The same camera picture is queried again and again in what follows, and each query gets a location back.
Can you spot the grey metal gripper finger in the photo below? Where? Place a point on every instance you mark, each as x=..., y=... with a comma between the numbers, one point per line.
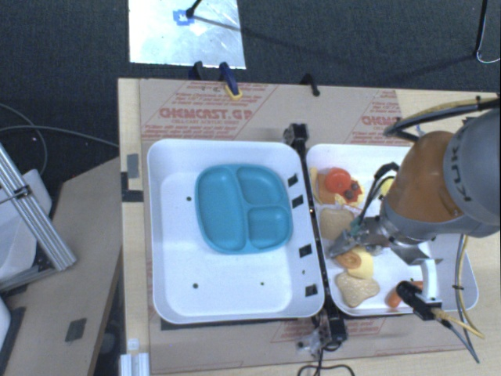
x=364, y=248
x=339, y=244

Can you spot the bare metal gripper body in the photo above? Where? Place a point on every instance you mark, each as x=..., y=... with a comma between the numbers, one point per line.
x=376, y=234

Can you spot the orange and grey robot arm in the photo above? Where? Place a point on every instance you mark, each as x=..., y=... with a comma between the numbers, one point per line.
x=438, y=178

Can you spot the yellow toy food piece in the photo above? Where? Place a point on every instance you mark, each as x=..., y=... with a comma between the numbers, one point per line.
x=365, y=265

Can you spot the orange carrot slice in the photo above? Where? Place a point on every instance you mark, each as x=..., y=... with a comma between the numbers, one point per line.
x=349, y=260

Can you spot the tan bread slice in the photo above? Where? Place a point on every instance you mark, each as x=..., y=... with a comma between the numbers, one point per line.
x=334, y=222

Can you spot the thin black rod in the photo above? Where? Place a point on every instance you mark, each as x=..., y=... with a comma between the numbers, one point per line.
x=315, y=225

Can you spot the tan bone-shaped biscuit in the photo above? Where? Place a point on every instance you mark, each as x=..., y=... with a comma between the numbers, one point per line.
x=357, y=290

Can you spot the yellow pizza slice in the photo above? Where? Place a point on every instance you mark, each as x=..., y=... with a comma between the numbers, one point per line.
x=354, y=196

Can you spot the white plastic tray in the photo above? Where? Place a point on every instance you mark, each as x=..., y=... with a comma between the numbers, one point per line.
x=395, y=284
x=227, y=284

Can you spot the yellow banana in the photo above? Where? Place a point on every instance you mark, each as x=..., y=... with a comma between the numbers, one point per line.
x=386, y=186

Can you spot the tan and orange sandwich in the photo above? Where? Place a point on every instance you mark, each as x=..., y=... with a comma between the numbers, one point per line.
x=323, y=192

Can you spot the red tomato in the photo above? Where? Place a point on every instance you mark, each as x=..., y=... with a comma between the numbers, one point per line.
x=337, y=179

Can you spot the blue divided plate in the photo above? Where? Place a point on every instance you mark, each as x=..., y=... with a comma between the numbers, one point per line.
x=221, y=210

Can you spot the brown cardboard board red print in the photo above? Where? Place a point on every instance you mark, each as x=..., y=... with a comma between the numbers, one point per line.
x=258, y=104

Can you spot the black cylinder on white bracket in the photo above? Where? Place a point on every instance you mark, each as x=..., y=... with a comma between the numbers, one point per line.
x=428, y=280

